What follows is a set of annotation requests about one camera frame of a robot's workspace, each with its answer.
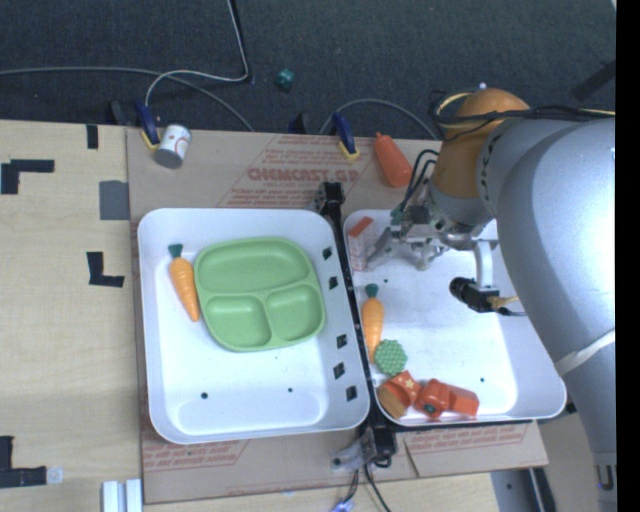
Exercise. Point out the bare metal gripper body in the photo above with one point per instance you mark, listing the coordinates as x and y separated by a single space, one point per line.
425 227

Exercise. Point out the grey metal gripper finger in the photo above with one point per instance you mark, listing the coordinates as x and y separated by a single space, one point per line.
425 256
381 250

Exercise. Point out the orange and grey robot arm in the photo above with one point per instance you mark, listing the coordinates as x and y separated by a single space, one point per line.
550 210

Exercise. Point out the orange and white carton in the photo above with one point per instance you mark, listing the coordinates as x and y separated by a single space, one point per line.
360 245

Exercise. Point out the thin black rod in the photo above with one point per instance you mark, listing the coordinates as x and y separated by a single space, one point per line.
356 305

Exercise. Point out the orange carrot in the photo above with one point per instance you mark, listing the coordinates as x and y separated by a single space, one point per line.
372 320
184 285

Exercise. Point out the orange bottle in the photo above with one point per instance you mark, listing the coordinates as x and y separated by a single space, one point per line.
394 162

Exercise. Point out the white plastic tray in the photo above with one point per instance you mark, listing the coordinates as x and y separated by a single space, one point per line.
450 340
250 390

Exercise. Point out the green round bumpy toy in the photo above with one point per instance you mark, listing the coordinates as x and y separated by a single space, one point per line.
390 357

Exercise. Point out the brown cardboard board red print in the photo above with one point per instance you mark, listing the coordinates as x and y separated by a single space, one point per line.
280 170

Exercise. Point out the green divided plate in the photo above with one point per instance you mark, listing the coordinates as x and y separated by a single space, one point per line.
257 295

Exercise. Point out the orange can with star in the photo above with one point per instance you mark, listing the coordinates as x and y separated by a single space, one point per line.
397 395

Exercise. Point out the small dark green toy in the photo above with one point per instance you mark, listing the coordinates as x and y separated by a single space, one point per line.
285 79

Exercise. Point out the white can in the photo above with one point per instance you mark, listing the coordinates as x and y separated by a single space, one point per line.
173 145

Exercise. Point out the black cylinder on white bracket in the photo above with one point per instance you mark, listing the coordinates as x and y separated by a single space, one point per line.
472 294

